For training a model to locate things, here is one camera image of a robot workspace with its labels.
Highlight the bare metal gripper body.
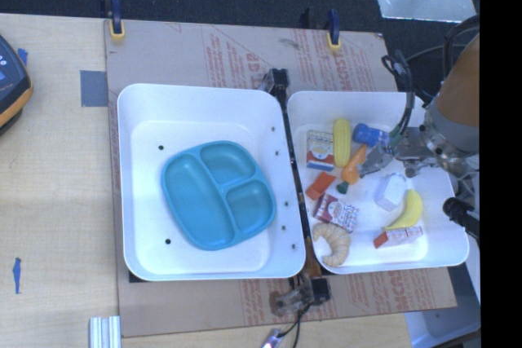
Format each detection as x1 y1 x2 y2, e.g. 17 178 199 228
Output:
391 126 480 178

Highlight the orange carrot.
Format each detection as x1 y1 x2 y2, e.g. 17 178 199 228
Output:
336 143 369 195

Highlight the yellow corn cob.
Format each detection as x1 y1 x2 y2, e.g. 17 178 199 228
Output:
332 117 352 169

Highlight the orange-red block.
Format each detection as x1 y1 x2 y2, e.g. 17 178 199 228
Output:
304 170 337 201

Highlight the yellow banana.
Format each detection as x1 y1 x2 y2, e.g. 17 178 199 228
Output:
384 188 423 231

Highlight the white red blue carton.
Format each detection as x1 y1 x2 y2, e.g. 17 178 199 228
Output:
305 130 335 170

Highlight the red and white packet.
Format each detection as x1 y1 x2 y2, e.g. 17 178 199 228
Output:
312 192 361 234

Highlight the red and white long carton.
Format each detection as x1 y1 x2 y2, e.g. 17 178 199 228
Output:
373 225 424 250

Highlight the beige croissant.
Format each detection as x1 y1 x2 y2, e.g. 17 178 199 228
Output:
312 222 352 268

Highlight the white plastic tray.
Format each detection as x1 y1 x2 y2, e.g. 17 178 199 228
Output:
117 83 307 282
286 90 471 275

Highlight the blue divided plate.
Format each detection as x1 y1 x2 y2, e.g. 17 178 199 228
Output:
160 140 278 252

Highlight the brown cardboard board red print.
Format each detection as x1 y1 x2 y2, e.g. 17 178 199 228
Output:
104 19 458 338

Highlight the black block with thin wires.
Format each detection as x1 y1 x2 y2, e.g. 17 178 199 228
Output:
308 276 331 305
260 68 290 95

